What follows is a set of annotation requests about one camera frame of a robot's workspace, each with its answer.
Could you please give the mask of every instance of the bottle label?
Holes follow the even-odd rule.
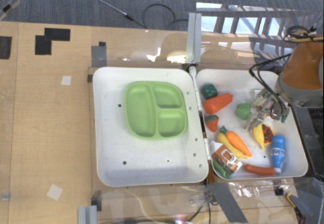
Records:
[[[285,157],[285,150],[283,150],[282,148],[274,147],[271,149],[271,155]]]

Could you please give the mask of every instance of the blue bottle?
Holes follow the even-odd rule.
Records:
[[[275,135],[271,139],[271,159],[277,174],[281,173],[281,163],[285,158],[285,138]]]

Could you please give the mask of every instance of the white sticker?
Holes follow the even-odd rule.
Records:
[[[59,188],[55,184],[52,184],[51,188],[47,192],[47,196],[55,201],[58,201],[61,196],[62,191],[63,191],[62,188]]]
[[[71,85],[72,76],[63,76],[61,85]]]

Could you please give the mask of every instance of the toy sausage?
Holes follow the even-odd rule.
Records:
[[[260,175],[274,175],[275,170],[273,167],[258,167],[254,165],[244,165],[244,170],[249,173],[255,173]]]

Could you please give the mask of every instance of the toy banana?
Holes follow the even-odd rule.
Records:
[[[219,132],[217,135],[217,142],[223,143],[228,150],[230,150],[237,158],[248,158],[248,156],[244,155],[240,150],[236,149],[231,145],[231,143],[227,140],[225,134]]]
[[[262,129],[262,124],[253,128],[254,139],[260,144],[261,150],[264,150],[264,134]]]

